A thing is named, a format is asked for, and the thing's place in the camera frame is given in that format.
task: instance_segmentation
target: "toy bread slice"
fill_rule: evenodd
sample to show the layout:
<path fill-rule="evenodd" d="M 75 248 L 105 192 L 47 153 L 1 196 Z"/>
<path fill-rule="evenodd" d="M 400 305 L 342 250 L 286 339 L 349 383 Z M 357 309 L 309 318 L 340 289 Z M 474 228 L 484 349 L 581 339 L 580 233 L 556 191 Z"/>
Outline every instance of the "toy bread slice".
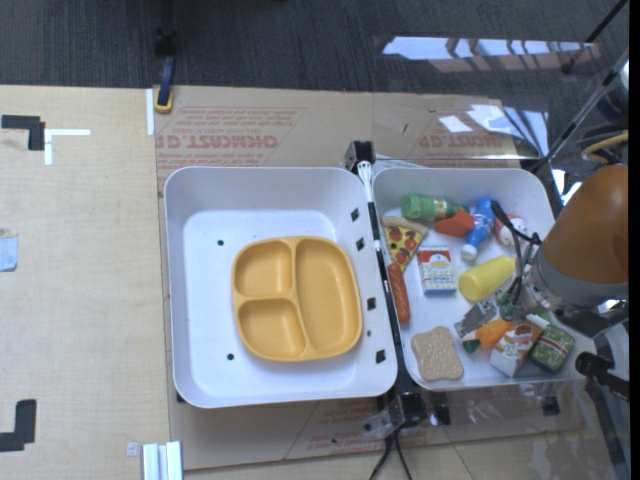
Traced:
<path fill-rule="evenodd" d="M 446 327 L 434 327 L 428 332 L 414 334 L 411 349 L 418 360 L 418 370 L 424 380 L 459 379 L 464 368 Z"/>
<path fill-rule="evenodd" d="M 404 270 L 427 235 L 427 227 L 404 217 L 392 215 L 380 219 L 391 259 Z"/>

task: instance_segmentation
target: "yellow divided plate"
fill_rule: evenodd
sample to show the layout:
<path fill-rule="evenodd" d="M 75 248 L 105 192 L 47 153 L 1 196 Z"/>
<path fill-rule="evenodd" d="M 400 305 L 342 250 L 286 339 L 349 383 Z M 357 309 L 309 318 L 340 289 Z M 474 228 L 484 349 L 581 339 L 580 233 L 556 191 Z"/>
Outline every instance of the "yellow divided plate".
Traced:
<path fill-rule="evenodd" d="M 345 251 L 331 240 L 254 242 L 236 256 L 231 286 L 242 341 L 263 359 L 337 356 L 362 333 L 355 274 Z"/>

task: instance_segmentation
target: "toy pizza slice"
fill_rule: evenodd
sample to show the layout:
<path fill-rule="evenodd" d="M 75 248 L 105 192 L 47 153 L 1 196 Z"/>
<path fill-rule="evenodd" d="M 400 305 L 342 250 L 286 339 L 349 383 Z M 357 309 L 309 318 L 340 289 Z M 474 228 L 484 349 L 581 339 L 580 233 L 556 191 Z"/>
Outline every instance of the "toy pizza slice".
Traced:
<path fill-rule="evenodd" d="M 424 237 L 427 236 L 427 227 L 419 222 L 391 215 L 382 217 L 380 222 L 389 255 L 404 270 L 416 254 Z"/>

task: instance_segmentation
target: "black tape mark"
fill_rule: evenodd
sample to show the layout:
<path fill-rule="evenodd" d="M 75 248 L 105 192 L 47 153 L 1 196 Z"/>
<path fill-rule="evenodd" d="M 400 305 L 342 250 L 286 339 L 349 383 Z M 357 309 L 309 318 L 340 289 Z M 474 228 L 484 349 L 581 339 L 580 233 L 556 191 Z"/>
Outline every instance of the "black tape mark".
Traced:
<path fill-rule="evenodd" d="M 44 123 L 39 116 L 3 115 L 2 127 L 29 130 L 28 148 L 31 151 L 44 151 Z"/>
<path fill-rule="evenodd" d="M 13 432 L 0 433 L 0 452 L 19 452 L 25 443 L 36 440 L 36 401 L 20 400 L 16 404 L 16 422 Z"/>

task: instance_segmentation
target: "tan tabletop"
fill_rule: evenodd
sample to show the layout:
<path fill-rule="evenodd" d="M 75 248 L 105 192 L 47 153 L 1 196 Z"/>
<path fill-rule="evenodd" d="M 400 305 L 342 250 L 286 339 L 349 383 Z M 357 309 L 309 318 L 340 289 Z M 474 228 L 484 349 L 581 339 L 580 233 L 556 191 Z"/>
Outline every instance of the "tan tabletop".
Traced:
<path fill-rule="evenodd" d="M 172 439 L 156 144 L 146 96 L 145 90 L 0 87 L 0 114 L 90 131 L 55 136 L 53 163 L 46 165 L 42 151 L 27 149 L 26 131 L 0 130 L 0 229 L 19 238 L 17 269 L 0 273 L 0 433 L 12 431 L 17 402 L 37 401 L 35 442 L 0 453 L 0 478 L 137 479 L 140 457 L 132 444 Z M 445 436 L 450 439 L 405 449 L 404 456 L 414 478 L 613 479 L 586 395 L 579 407 L 579 428 L 465 442 Z M 365 479 L 379 456 L 185 476 Z M 392 452 L 376 478 L 403 477 Z"/>

